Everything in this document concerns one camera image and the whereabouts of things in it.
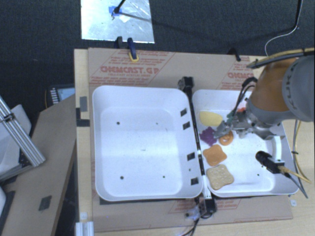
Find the metal plate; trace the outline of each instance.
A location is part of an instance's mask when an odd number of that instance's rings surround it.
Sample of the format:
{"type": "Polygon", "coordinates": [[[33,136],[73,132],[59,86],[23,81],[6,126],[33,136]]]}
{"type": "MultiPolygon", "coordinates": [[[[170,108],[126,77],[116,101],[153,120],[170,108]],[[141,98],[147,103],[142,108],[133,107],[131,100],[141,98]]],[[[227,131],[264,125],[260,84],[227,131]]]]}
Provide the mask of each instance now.
{"type": "Polygon", "coordinates": [[[121,0],[81,0],[82,39],[154,43],[149,0],[126,0],[120,14],[112,10],[121,0]]]}

